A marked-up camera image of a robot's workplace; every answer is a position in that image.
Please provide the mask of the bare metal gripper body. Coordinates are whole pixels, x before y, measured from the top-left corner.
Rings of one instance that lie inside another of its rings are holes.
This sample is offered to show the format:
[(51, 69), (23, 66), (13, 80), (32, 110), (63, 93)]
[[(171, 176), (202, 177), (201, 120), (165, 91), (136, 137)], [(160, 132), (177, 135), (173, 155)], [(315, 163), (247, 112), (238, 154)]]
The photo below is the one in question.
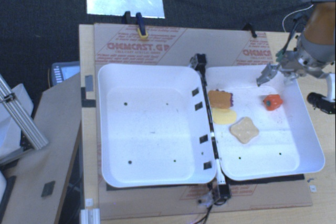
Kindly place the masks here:
[(305, 77), (311, 75), (315, 78), (325, 78), (327, 74), (323, 68), (335, 61), (335, 54), (323, 56), (322, 61), (317, 60), (307, 52), (286, 51), (277, 53), (279, 71), (285, 77)]

